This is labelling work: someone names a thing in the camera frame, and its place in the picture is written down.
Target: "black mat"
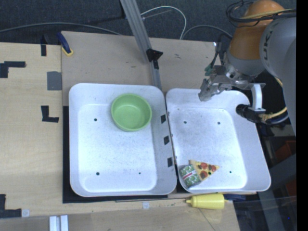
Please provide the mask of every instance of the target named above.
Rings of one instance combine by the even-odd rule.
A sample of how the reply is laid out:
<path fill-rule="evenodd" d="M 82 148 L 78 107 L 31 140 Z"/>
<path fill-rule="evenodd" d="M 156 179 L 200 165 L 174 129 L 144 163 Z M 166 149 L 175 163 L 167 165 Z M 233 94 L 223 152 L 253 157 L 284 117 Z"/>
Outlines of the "black mat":
<path fill-rule="evenodd" d="M 104 197 L 82 197 L 77 195 L 71 188 L 69 181 L 69 108 L 63 107 L 63 204 L 88 203 L 100 201 L 162 199 L 167 195 L 142 195 L 142 196 L 104 196 Z"/>

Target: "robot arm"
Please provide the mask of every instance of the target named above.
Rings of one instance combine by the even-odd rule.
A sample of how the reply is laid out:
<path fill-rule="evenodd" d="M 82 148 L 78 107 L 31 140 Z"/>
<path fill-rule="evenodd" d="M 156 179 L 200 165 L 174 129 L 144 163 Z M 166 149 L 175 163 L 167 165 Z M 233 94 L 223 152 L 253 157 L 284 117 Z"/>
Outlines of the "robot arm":
<path fill-rule="evenodd" d="M 262 94 L 253 80 L 264 70 L 280 79 L 291 124 L 296 133 L 296 10 L 285 10 L 271 0 L 257 0 L 248 7 L 224 54 L 223 64 L 208 66 L 199 99 L 207 101 L 224 90 L 236 87 L 252 90 L 253 105 L 239 106 L 237 113 L 261 122 Z"/>

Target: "green food package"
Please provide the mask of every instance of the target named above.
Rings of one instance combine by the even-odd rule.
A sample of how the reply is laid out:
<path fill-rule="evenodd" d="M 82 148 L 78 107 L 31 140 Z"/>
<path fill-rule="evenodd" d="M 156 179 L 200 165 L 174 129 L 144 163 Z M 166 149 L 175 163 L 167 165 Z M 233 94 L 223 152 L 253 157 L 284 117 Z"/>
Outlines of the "green food package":
<path fill-rule="evenodd" d="M 197 172 L 191 164 L 183 167 L 180 170 L 180 175 L 188 188 L 201 182 Z"/>

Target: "blue clamp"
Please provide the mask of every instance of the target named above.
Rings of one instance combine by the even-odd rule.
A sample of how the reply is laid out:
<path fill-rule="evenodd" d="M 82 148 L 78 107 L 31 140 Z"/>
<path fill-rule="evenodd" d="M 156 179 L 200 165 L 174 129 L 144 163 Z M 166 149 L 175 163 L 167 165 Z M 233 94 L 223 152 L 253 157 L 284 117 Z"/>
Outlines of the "blue clamp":
<path fill-rule="evenodd" d="M 58 32 L 57 33 L 57 38 L 59 40 L 59 42 L 62 45 L 62 51 L 66 56 L 71 56 L 73 55 L 73 50 L 69 47 L 65 37 L 62 35 L 62 33 Z"/>

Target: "gray carpet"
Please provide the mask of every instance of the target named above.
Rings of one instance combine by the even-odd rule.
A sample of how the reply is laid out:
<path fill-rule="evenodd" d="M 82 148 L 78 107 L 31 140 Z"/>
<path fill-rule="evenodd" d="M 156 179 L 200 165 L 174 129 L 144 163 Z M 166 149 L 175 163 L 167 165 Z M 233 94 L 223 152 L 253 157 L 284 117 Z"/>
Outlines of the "gray carpet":
<path fill-rule="evenodd" d="M 225 15 L 228 5 L 240 0 L 136 0 L 141 12 L 168 5 L 181 10 L 187 18 L 187 27 L 199 24 L 217 26 L 233 34 L 235 28 Z M 296 0 L 274 0 L 285 8 L 296 8 Z M 0 0 L 0 30 L 27 24 L 71 22 L 100 26 L 123 35 L 132 35 L 127 20 L 121 15 L 118 0 Z M 171 10 L 144 21 L 150 37 L 178 39 L 184 26 L 182 15 Z M 2 42 L 39 43 L 46 34 L 56 44 L 56 32 L 61 30 L 99 32 L 75 26 L 41 26 L 0 33 Z M 214 29 L 200 28 L 185 39 L 215 41 L 219 35 Z"/>

